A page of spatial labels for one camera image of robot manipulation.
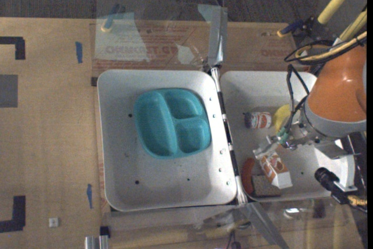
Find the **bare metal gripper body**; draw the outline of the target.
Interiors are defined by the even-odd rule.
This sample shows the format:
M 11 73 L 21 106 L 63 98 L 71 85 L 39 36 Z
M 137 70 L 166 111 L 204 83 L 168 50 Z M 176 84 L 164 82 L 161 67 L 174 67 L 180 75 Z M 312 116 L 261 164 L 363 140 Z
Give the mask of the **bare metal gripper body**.
M 296 122 L 289 127 L 282 127 L 278 132 L 278 141 L 282 147 L 296 150 L 299 146 L 310 145 L 319 139 L 319 133 L 302 122 Z

